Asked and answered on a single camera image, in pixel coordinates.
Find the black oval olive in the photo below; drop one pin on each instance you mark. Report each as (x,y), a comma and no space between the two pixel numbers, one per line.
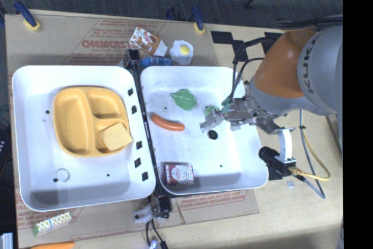
(212,134)

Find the orange and white carton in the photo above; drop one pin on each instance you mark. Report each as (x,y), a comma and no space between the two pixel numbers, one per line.
(147,40)

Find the yellow divided plate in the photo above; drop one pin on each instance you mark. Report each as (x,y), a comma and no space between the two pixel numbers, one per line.
(73,122)

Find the yellow green patterned packet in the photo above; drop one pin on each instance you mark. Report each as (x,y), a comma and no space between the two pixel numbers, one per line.
(52,224)

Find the green broccoli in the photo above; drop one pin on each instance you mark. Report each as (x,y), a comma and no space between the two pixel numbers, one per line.
(210,109)

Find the black cylinder on white bracket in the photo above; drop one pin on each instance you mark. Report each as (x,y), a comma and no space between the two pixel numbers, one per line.
(277,158)

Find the red and white carton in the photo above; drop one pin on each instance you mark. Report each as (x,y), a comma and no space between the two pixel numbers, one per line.
(178,174)

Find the green lettuce leaf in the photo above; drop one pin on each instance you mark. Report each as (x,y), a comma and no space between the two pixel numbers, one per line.
(184,99)

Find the orange sausage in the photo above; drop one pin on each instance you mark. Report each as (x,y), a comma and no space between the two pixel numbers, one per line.
(167,123)

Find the orange carrot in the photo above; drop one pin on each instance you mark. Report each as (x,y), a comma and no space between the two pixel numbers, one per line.
(54,245)

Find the blue bottle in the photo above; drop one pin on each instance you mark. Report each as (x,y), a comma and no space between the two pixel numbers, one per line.
(156,61)

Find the brown cardboard board red print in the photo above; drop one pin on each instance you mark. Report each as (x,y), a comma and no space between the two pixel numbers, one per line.
(73,40)

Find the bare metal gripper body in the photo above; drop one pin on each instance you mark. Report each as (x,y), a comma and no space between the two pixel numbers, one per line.
(239,114)

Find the white fried egg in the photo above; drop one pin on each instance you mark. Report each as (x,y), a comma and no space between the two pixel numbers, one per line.
(181,52)

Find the yellow cheese slice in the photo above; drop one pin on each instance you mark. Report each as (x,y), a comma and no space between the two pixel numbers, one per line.
(116,136)

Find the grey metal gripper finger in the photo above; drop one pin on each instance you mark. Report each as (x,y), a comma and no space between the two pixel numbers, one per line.
(208,124)
(217,113)

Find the white plastic tray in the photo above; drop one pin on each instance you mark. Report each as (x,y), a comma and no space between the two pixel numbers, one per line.
(221,154)
(38,137)

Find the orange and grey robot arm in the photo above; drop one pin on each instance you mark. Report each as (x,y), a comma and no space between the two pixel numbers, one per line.
(294,73)

